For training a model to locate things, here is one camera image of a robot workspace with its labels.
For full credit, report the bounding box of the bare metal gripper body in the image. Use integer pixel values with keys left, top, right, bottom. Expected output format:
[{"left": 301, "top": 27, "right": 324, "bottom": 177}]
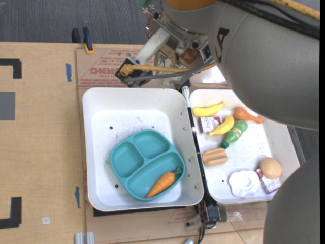
[{"left": 145, "top": 8, "right": 214, "bottom": 71}]

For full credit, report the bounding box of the yellow banana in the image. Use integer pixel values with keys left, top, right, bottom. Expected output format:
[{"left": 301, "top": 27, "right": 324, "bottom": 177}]
[
  {"left": 208, "top": 115, "right": 235, "bottom": 137},
  {"left": 192, "top": 101, "right": 226, "bottom": 118}
]

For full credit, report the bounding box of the small pink and white carton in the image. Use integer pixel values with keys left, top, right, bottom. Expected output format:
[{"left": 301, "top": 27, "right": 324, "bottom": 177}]
[
  {"left": 255, "top": 168, "right": 282, "bottom": 195},
  {"left": 198, "top": 116, "right": 223, "bottom": 134}
]

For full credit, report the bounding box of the orange chicken drumstick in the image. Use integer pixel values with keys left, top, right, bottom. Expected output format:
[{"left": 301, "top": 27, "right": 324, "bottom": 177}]
[{"left": 233, "top": 107, "right": 263, "bottom": 125}]

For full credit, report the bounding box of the green bottle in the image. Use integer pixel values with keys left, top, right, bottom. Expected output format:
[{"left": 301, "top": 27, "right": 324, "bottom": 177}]
[{"left": 219, "top": 119, "right": 249, "bottom": 149}]

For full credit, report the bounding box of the tan hot dog bun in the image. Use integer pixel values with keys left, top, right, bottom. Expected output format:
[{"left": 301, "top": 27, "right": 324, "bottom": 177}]
[{"left": 202, "top": 147, "right": 229, "bottom": 167}]

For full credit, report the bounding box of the teal divided plate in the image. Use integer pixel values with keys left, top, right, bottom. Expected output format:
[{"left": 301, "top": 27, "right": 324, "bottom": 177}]
[{"left": 109, "top": 129, "right": 186, "bottom": 202}]

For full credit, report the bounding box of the white plastic tray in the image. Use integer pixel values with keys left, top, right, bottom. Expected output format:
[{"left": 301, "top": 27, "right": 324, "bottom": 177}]
[
  {"left": 82, "top": 87, "right": 205, "bottom": 212},
  {"left": 189, "top": 88, "right": 301, "bottom": 205}
]

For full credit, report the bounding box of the orange carrot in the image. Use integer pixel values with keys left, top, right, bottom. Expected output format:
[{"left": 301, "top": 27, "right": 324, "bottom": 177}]
[{"left": 145, "top": 167, "right": 182, "bottom": 199}]

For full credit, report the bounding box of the white fried egg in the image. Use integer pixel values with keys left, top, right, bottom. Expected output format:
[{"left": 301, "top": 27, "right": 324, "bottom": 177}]
[{"left": 228, "top": 170, "right": 261, "bottom": 198}]

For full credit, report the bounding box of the round tan bread roll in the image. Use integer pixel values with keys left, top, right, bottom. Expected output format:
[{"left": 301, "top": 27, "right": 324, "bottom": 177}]
[{"left": 259, "top": 157, "right": 283, "bottom": 179}]

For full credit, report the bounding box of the brown cardboard board, red print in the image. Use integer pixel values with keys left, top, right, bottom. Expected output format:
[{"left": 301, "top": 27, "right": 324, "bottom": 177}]
[{"left": 75, "top": 47, "right": 270, "bottom": 244}]

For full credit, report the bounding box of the black cylinder on white bracket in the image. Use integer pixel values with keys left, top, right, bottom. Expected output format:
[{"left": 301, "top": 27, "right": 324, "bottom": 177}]
[{"left": 114, "top": 28, "right": 170, "bottom": 88}]

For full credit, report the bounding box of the black block with thin wires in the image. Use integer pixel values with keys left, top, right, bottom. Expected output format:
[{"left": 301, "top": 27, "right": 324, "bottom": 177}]
[{"left": 205, "top": 204, "right": 220, "bottom": 222}]

